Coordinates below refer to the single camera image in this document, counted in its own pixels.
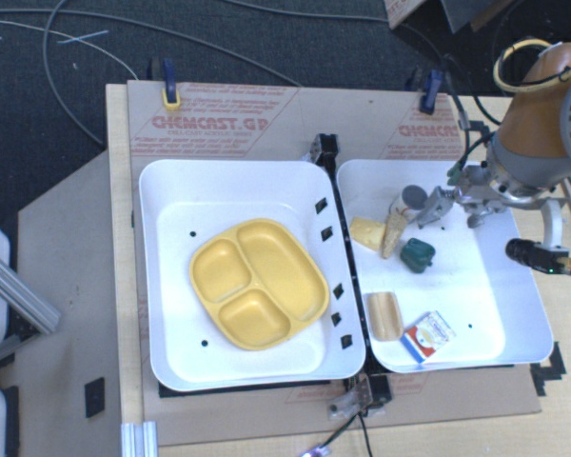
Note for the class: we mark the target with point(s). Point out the tan bread bun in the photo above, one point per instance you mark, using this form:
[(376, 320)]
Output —
[(384, 316)]

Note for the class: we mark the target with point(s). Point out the tan corn cob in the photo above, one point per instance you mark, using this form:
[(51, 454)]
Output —
[(391, 236)]

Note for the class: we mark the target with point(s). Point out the thin black rod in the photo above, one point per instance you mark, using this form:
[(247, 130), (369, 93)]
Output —
[(351, 255)]

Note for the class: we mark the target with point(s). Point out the yellow cheese wedge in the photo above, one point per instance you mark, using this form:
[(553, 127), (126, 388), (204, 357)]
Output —
[(365, 232)]

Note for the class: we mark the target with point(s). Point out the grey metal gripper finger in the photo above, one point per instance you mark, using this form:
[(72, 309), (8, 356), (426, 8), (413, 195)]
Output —
[(434, 207), (478, 217)]

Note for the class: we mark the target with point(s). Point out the white plastic tray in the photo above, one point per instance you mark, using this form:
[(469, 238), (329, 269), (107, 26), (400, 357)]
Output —
[(181, 188), (476, 298)]

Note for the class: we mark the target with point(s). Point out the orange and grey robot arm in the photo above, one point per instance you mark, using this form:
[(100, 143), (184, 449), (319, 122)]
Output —
[(533, 117)]

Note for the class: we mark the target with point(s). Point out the green bell pepper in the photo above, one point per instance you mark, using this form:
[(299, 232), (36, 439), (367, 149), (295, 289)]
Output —
[(416, 255)]

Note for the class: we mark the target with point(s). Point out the yellow divided plate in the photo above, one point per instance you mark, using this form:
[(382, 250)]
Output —
[(266, 274)]

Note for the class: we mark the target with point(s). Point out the black cylinder on white bracket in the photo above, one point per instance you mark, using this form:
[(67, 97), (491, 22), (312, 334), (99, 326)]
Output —
[(533, 252)]

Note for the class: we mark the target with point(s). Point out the brown cardboard board red print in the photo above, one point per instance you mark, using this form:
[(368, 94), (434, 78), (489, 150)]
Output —
[(266, 112)]

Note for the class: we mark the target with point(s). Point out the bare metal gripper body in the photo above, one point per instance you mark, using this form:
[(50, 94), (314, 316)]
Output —
[(480, 186)]

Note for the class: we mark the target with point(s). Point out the red blue white carton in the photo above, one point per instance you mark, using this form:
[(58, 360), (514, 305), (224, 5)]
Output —
[(428, 338)]

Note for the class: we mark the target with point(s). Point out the white can with grey lid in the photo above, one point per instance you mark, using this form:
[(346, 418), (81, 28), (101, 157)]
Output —
[(404, 200)]

